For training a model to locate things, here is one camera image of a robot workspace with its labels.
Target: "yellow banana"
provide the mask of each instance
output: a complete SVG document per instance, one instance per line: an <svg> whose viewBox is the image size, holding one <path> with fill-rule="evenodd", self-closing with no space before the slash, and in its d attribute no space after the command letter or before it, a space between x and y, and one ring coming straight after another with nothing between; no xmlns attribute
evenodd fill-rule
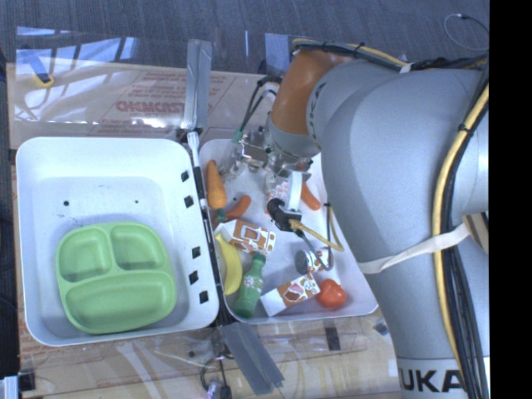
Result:
<svg viewBox="0 0 532 399"><path fill-rule="evenodd" d="M215 236L222 250L225 261L224 293L226 296L236 293L242 282L242 260L239 251L230 243L224 241L221 234Z"/></svg>

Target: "tomato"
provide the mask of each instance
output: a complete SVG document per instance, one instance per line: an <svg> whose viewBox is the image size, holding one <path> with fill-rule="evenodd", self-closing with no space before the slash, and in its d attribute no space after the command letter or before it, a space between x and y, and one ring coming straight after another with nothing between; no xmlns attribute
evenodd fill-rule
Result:
<svg viewBox="0 0 532 399"><path fill-rule="evenodd" d="M316 296L318 301L326 308L334 308L343 304L347 294L340 285L332 279L325 279L319 285L320 293Z"/></svg>

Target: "green plate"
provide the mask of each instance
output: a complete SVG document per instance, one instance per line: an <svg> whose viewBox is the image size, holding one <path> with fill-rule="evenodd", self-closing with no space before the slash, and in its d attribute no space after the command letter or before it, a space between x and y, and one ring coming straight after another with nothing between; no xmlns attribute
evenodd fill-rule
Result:
<svg viewBox="0 0 532 399"><path fill-rule="evenodd" d="M66 234L56 252L68 320L90 334L120 333L160 321L177 300L165 245L136 222L92 224Z"/></svg>

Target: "black hole in tray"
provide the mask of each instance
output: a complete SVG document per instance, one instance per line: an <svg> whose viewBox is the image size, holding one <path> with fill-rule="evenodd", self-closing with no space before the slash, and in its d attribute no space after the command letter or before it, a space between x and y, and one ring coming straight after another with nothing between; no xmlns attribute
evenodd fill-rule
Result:
<svg viewBox="0 0 532 399"><path fill-rule="evenodd" d="M202 291L201 293L199 293L199 302L200 303L205 303L205 302L208 302L209 301L209 293L207 293L206 291Z"/></svg>
<svg viewBox="0 0 532 399"><path fill-rule="evenodd" d="M186 208L188 209L191 205L194 205L194 200L192 199L192 197L189 195L185 198L185 205L186 205Z"/></svg>
<svg viewBox="0 0 532 399"><path fill-rule="evenodd" d="M198 277L198 271L195 270L193 273L191 273L189 275L189 282L190 282L190 285L192 285L193 283L195 283L198 279L200 279Z"/></svg>

